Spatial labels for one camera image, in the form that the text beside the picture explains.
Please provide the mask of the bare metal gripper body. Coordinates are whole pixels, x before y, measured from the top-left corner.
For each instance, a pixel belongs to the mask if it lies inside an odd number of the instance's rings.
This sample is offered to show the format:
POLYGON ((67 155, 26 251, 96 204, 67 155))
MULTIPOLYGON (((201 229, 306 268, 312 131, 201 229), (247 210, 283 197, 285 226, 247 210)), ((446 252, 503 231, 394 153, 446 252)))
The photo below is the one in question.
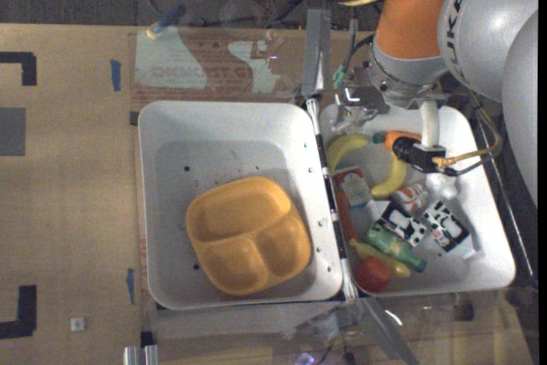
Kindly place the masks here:
POLYGON ((334 74, 342 103, 381 114, 390 107, 407 109, 432 85, 431 60, 367 60, 362 67, 343 62, 334 74))

